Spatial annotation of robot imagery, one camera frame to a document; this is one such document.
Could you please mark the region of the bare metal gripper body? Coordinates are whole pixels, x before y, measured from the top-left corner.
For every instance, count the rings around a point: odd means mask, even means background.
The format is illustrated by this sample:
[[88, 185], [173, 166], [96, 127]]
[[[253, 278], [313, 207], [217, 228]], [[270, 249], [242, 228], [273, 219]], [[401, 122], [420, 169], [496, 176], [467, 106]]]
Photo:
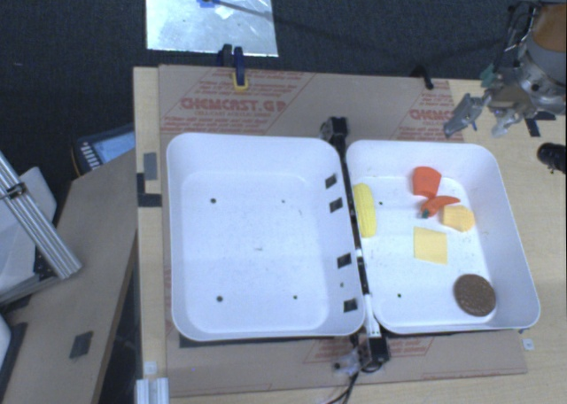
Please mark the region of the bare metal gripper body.
[[543, 74], [503, 70], [486, 90], [487, 107], [495, 113], [534, 117], [536, 113], [566, 114], [565, 87]]

